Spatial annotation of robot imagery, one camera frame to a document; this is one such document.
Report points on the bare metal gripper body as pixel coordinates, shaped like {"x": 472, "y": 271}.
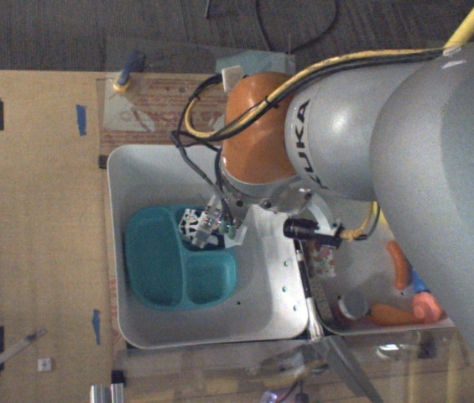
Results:
{"x": 257, "y": 204}

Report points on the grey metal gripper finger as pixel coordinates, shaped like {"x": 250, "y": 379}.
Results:
{"x": 239, "y": 235}
{"x": 202, "y": 236}

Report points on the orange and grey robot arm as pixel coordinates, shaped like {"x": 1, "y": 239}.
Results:
{"x": 408, "y": 141}

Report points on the black and white patterned packet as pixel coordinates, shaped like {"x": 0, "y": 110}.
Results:
{"x": 187, "y": 224}

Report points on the teal divided plate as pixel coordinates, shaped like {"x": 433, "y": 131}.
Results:
{"x": 157, "y": 258}

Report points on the thin black and white rod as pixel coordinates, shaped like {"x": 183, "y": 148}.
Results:
{"x": 303, "y": 275}

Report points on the white carton with coloured dots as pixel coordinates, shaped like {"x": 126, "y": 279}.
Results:
{"x": 322, "y": 260}

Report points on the white plastic tray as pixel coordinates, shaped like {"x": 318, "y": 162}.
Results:
{"x": 358, "y": 267}
{"x": 203, "y": 326}

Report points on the grey can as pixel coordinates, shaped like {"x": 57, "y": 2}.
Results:
{"x": 354, "y": 304}

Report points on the orange sausage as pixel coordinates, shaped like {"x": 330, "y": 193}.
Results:
{"x": 399, "y": 265}

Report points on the orange carrot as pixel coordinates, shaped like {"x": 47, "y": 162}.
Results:
{"x": 392, "y": 314}

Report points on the blue toy piece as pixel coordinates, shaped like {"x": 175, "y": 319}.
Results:
{"x": 419, "y": 283}

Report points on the pink toy food piece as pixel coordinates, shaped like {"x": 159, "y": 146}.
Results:
{"x": 427, "y": 307}

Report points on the black cylinder on white bracket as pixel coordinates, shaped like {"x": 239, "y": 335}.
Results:
{"x": 303, "y": 228}

